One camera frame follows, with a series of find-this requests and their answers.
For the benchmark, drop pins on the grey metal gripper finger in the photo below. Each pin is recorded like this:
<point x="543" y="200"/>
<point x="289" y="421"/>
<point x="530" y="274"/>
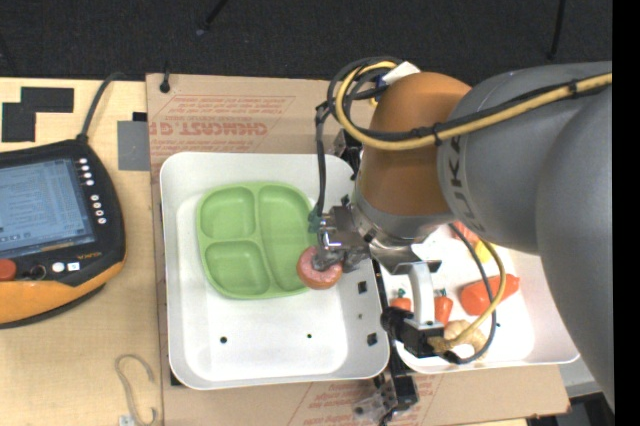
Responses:
<point x="356" y="259"/>
<point x="330" y="244"/>

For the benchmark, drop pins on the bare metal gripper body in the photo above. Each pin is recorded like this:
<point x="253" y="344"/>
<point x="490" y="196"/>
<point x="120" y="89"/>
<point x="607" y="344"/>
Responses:
<point x="350" y="226"/>

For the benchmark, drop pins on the pink frosted doughnut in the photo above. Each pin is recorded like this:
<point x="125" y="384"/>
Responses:
<point x="312" y="276"/>

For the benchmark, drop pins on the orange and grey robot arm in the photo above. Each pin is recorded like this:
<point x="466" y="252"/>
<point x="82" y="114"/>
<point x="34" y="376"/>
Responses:
<point x="520" y="174"/>

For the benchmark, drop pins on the thin black rod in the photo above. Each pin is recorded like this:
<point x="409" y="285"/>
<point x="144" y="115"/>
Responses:
<point x="384" y="294"/>

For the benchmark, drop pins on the small orange carrot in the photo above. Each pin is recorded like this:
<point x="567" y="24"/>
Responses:
<point x="443" y="308"/>
<point x="401" y="303"/>

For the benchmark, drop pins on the green divided plate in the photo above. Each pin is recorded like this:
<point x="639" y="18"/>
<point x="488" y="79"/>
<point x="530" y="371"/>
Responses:
<point x="235" y="224"/>

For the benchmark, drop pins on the orange red toy food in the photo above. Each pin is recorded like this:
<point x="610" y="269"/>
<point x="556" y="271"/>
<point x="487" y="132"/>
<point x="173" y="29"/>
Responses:
<point x="462" y="231"/>

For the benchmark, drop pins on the white plastic tray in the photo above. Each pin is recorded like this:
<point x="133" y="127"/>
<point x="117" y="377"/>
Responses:
<point x="515" y="339"/>
<point x="270" y="344"/>

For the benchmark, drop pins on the yellow banana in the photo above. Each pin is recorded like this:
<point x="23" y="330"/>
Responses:
<point x="482" y="252"/>

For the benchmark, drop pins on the large orange carrot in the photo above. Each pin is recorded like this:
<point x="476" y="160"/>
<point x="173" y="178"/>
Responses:
<point x="477" y="296"/>

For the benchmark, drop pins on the beige knobbly toy food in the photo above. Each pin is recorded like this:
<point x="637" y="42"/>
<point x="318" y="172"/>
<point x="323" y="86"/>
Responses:
<point x="462" y="330"/>

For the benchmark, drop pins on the brown cardboard board red print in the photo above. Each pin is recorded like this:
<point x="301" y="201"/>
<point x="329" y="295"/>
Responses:
<point x="235" y="124"/>

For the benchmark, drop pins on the black cylinder on white bracket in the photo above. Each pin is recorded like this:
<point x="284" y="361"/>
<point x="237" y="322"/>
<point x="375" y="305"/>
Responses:
<point x="421" y="294"/>

